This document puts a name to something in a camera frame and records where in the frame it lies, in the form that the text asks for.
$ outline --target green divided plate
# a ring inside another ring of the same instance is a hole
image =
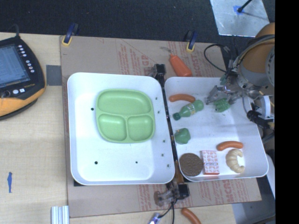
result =
[[[153,104],[141,91],[101,91],[96,99],[96,120],[101,136],[110,142],[145,142],[155,132]]]

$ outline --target white tray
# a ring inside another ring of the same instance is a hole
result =
[[[193,181],[224,180],[236,178],[261,177],[267,174],[268,161],[257,125],[246,117],[242,99],[221,113],[214,110],[214,105],[206,105],[205,98],[215,85],[220,85],[219,78],[202,77],[171,77],[165,82],[165,93],[171,126],[173,133],[180,128],[188,128],[191,139],[187,144],[176,143],[178,158],[185,153],[194,153],[200,157],[201,150],[216,150],[216,146],[229,140],[240,141],[244,144],[241,149],[243,158],[238,157],[240,165],[245,166],[242,174],[237,174],[226,165],[225,156],[232,148],[217,151],[219,161],[219,175],[204,175],[201,172],[198,176],[185,178]],[[174,120],[172,115],[179,112],[181,107],[188,104],[187,101],[170,102],[169,96],[186,93],[204,102],[204,109],[188,118]],[[246,98],[247,110],[250,110],[249,99]]]
[[[105,89],[132,89],[153,103],[155,133],[142,143],[111,143],[97,128],[95,100]],[[175,173],[162,90],[152,77],[75,73],[67,82],[71,173],[83,185],[158,184]]]

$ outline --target toy hot dog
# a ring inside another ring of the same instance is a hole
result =
[[[217,150],[222,151],[226,148],[233,147],[233,148],[243,148],[243,143],[238,141],[225,141],[217,145]]]
[[[193,103],[195,101],[195,97],[193,97],[192,95],[187,95],[187,94],[176,94],[176,95],[172,95],[169,97],[170,102],[175,102],[178,100],[185,100],[190,103]]]
[[[195,216],[193,212],[191,212],[186,207],[182,208],[181,213],[188,218],[192,224],[201,224],[200,220]]]

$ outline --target green toy bottle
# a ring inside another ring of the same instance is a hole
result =
[[[179,120],[181,117],[190,117],[196,112],[201,111],[204,108],[204,103],[197,99],[193,103],[189,103],[181,108],[177,113],[173,114],[175,120]]]

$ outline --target gray tape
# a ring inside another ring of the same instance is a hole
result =
[[[61,66],[46,65],[47,85],[62,85]]]

